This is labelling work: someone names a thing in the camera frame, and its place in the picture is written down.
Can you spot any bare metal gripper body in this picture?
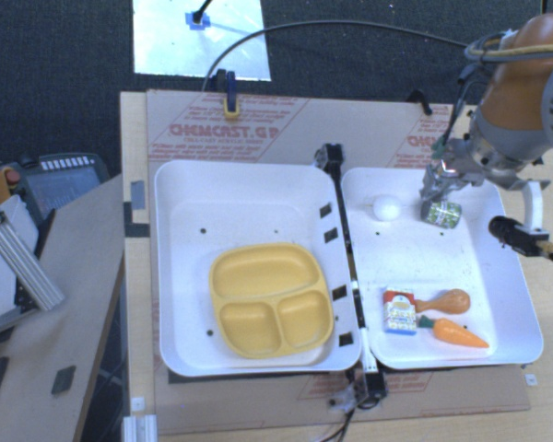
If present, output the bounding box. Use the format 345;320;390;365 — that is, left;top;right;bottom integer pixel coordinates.
436;136;552;192

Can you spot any green patterned can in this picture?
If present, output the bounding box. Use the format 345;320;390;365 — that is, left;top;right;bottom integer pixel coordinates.
425;200;463;228

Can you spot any white ball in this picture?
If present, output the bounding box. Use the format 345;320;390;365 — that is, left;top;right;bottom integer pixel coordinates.
371;194;402;223

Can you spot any white plastic tray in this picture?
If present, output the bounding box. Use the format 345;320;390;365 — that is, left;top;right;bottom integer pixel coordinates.
154;159;363;378
340;167;545;370

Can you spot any thin black and white rod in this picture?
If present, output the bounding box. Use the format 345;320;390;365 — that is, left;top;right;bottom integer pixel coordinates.
325;157;380;373

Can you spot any brown toy chicken drumstick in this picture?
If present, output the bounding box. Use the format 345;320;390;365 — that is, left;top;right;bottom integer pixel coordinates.
414;288;471;317

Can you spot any red and white carton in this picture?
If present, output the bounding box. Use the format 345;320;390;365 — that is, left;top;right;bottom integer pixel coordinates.
382;286;418;336

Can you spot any orange toy carrot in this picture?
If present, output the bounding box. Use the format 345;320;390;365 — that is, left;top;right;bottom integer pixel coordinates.
417;315;490;350

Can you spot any brown cardboard board red print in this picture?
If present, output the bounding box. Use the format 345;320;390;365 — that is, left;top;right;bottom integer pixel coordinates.
146;88;532;436

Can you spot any yellow divided plate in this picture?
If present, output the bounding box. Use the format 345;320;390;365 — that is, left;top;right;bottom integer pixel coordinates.
208;241;335;360

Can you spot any black cylinder on white bracket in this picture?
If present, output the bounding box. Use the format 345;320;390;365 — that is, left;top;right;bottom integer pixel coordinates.
488;180;552;258

